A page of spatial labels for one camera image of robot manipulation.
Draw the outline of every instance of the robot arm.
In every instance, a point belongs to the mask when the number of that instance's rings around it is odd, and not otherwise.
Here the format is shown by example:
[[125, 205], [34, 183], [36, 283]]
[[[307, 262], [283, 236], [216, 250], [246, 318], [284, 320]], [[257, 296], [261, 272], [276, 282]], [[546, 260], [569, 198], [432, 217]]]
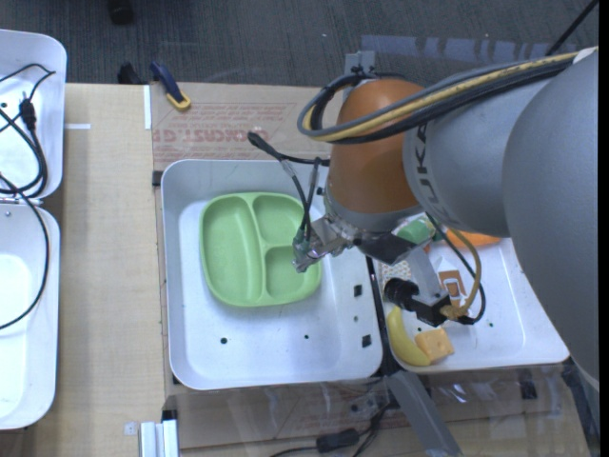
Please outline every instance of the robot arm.
[[476, 70], [431, 89], [363, 73], [338, 82], [355, 88], [337, 126], [322, 129], [335, 91], [326, 87], [299, 120], [333, 149], [325, 215], [306, 243], [295, 241], [297, 270], [354, 246], [387, 264], [411, 262], [421, 246], [393, 231], [422, 211], [455, 229], [511, 237], [599, 389], [598, 48], [583, 54]]

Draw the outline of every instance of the blue handle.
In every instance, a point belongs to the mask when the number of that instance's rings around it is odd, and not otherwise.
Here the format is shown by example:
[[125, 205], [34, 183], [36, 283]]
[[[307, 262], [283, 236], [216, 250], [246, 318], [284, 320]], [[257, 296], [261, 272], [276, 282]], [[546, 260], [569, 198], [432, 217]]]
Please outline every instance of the blue handle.
[[164, 65], [161, 65], [156, 61], [152, 61], [152, 63], [150, 63], [150, 70], [152, 71], [155, 79], [161, 80], [161, 83], [163, 83], [165, 86], [167, 93], [170, 94], [177, 103], [185, 101], [185, 97], [178, 88], [178, 84], [175, 82], [173, 76], [171, 76], [171, 73]]

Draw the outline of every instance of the chair wheel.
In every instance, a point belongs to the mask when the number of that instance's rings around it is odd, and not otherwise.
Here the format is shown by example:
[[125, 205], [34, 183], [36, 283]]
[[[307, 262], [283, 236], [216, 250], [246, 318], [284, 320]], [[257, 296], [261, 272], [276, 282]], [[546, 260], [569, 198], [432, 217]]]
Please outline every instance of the chair wheel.
[[133, 8], [129, 0], [108, 0], [108, 12], [114, 24], [124, 25], [133, 20]]

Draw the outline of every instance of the white plastic container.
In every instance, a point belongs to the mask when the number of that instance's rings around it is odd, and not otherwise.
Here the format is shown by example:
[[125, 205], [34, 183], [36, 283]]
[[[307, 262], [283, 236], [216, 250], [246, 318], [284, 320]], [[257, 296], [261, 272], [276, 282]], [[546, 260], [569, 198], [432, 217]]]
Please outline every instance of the white plastic container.
[[[306, 185], [310, 167], [294, 165]], [[319, 179], [325, 182], [326, 171]], [[171, 165], [162, 180], [167, 268], [169, 360], [187, 387], [218, 389], [289, 383], [354, 380], [371, 376], [383, 350], [364, 256], [356, 249], [323, 260], [318, 293], [279, 307], [235, 308], [209, 291], [201, 267], [198, 220], [212, 198], [243, 191], [294, 194], [294, 186], [276, 161], [184, 160]], [[324, 213], [315, 197], [311, 218]], [[486, 311], [474, 326], [447, 322], [455, 353], [418, 368], [428, 374], [458, 370], [554, 364], [569, 355], [543, 311], [514, 253], [510, 239], [479, 248]], [[463, 254], [473, 266], [471, 255]], [[430, 260], [460, 270], [465, 292], [473, 280], [448, 246], [433, 247]], [[381, 265], [375, 263], [383, 285]], [[354, 285], [363, 295], [353, 296]], [[480, 296], [471, 316], [480, 308]], [[383, 302], [384, 314], [393, 307]], [[432, 327], [403, 311], [411, 338]], [[372, 344], [363, 347], [362, 339]]]
[[[294, 167], [306, 188], [310, 167]], [[322, 185], [326, 170], [320, 173]], [[295, 303], [233, 307], [206, 285], [199, 251], [202, 209], [228, 193], [296, 196], [277, 161], [178, 161], [165, 171], [161, 189], [169, 361], [180, 382], [193, 389], [220, 389], [374, 374], [383, 348], [366, 261], [357, 250], [326, 256], [320, 286]], [[322, 212], [322, 197], [315, 195], [312, 218]]]
[[[38, 67], [0, 81], [0, 107], [10, 117], [18, 114], [24, 93], [30, 96], [34, 90], [31, 101], [37, 135], [49, 169], [45, 188], [33, 199], [40, 203], [62, 178], [66, 51], [51, 37], [14, 30], [0, 30], [0, 50], [0, 79], [30, 63], [54, 71], [38, 86], [46, 74]], [[16, 122], [25, 127], [21, 119]], [[0, 117], [0, 129], [6, 124]], [[0, 131], [0, 170], [15, 185], [25, 185], [37, 171], [33, 154], [11, 126]], [[0, 430], [35, 423], [47, 413], [55, 396], [60, 231], [48, 212], [36, 208], [49, 234], [48, 277], [29, 315], [0, 330]], [[35, 299], [45, 258], [44, 234], [34, 212], [22, 199], [14, 202], [11, 195], [0, 194], [0, 325], [20, 315]]]

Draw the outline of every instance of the metal bracket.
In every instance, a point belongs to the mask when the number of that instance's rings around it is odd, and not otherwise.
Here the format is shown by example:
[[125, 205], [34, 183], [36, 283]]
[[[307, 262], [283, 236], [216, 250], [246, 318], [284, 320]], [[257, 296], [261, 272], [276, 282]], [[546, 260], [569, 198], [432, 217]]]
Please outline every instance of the metal bracket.
[[178, 422], [143, 422], [140, 424], [139, 457], [179, 457]]
[[[374, 68], [375, 52], [374, 50], [358, 50], [353, 54], [346, 54], [344, 56], [344, 74], [351, 74], [353, 68], [361, 66], [365, 70], [370, 67]], [[351, 88], [343, 91], [343, 102], [346, 97], [349, 96]]]
[[429, 457], [463, 457], [417, 374], [400, 370], [387, 377], [387, 385]]

